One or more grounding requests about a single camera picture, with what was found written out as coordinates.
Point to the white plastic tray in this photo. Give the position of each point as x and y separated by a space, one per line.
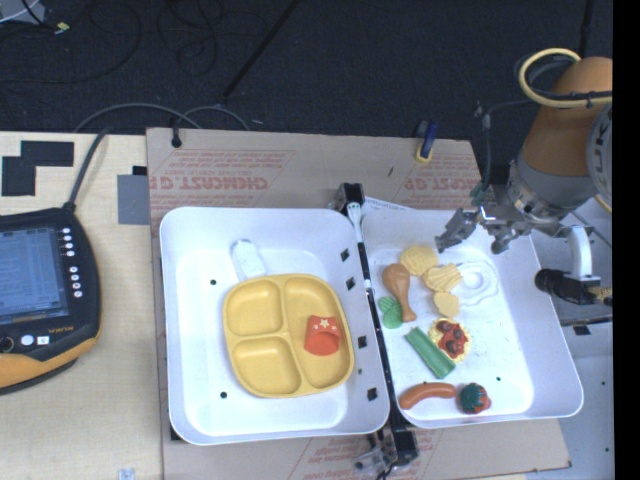
515 348
200 318

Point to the white toy bottle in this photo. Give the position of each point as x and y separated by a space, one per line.
247 258

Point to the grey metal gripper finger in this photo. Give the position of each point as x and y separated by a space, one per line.
454 228
502 243

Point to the red and green toy strawberry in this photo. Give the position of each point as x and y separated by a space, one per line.
472 398

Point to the yellow divided plate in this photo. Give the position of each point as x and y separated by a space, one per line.
260 338

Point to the yellow toy crisp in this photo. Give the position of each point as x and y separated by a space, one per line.
446 304
417 259
442 278

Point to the green toy celery stick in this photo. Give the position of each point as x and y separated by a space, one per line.
430 354

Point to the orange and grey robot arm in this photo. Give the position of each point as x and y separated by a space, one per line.
560 133

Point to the green toy lettuce leaf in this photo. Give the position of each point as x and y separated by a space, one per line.
391 313

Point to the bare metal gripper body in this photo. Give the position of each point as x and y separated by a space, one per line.
520 213

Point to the brown cardboard board red print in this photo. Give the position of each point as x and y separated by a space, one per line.
280 173

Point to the thin black and white rod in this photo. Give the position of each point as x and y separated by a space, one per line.
372 303

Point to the brown toy chicken drumstick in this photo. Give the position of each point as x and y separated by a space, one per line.
397 280

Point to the black cylinder on white bracket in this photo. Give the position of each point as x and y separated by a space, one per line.
570 283

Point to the white paper label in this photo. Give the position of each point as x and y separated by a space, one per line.
387 206

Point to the orange toy sausage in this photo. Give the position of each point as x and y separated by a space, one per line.
425 394

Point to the toy spaghetti with meatballs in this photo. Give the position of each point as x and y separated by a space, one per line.
450 340

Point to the white toy fried egg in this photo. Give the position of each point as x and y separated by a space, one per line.
477 283

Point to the red toy fries box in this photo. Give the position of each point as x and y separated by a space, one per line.
322 335

